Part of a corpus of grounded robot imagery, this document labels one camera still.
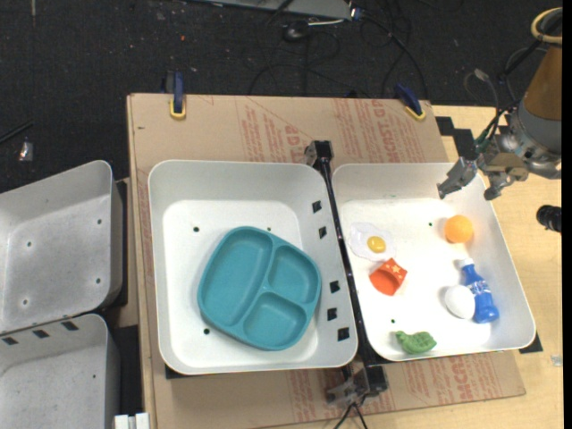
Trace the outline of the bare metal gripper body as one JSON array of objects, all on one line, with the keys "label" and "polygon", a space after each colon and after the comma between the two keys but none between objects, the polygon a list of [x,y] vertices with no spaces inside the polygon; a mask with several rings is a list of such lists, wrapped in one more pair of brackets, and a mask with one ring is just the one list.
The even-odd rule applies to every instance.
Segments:
[{"label": "bare metal gripper body", "polygon": [[525,181],[529,174],[560,180],[561,153],[516,127],[499,127],[492,135],[477,140],[478,165],[490,176],[507,182]]}]

